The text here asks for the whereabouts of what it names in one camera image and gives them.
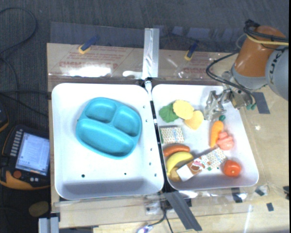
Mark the white plastic tray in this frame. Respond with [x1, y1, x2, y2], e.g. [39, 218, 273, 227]
[51, 82, 165, 200]
[151, 83, 259, 191]

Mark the pink toy food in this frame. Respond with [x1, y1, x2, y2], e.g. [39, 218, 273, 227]
[216, 131, 235, 151]

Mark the white and brown carton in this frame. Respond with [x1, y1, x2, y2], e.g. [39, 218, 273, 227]
[176, 156, 210, 182]

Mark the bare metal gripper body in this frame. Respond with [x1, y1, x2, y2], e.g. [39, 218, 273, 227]
[222, 71, 255, 110]

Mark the blue divided plate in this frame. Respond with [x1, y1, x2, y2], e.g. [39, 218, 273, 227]
[75, 97, 143, 160]

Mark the red tomato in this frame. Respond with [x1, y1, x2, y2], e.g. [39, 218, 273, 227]
[222, 159, 242, 178]

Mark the yellow round biscuit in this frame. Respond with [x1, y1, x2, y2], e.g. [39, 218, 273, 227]
[172, 100, 195, 120]

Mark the white dotted packet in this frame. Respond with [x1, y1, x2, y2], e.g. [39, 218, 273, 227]
[159, 126, 185, 145]
[203, 147, 227, 171]

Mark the orange sausage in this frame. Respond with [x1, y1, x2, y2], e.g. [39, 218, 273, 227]
[162, 144, 191, 158]

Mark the green lettuce leaf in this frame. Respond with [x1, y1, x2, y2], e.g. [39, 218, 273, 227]
[159, 102, 179, 124]

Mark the brown cardboard board red print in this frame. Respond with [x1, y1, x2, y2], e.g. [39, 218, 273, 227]
[46, 42, 290, 229]

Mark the orange carrot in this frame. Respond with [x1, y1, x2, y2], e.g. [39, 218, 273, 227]
[210, 115, 226, 149]

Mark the yellow banana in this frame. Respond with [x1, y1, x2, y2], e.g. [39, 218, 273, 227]
[166, 151, 194, 182]

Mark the black block with thin wires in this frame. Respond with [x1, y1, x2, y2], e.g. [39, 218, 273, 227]
[160, 198, 171, 211]

